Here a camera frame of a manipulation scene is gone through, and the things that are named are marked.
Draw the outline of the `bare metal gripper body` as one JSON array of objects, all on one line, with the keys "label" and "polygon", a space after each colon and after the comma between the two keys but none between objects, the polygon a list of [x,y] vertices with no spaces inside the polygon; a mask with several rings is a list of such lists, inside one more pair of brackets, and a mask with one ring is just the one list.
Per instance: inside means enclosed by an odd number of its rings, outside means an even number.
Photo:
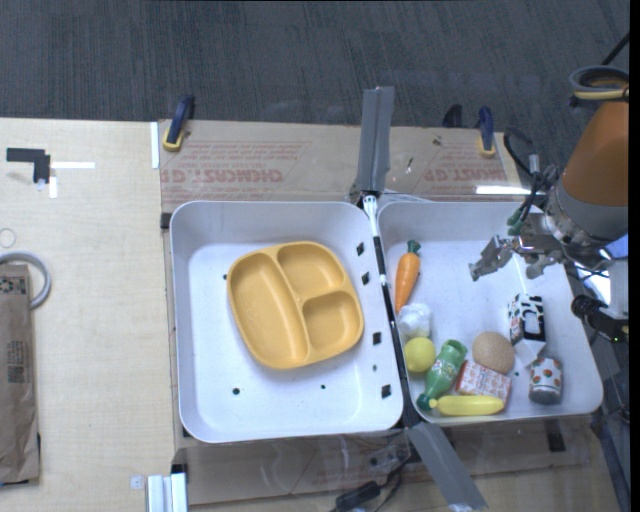
[{"label": "bare metal gripper body", "polygon": [[609,265],[609,257],[602,251],[616,239],[616,219],[599,214],[570,217],[566,213],[515,213],[514,238],[514,250],[524,258],[561,251],[561,262],[602,270]]}]

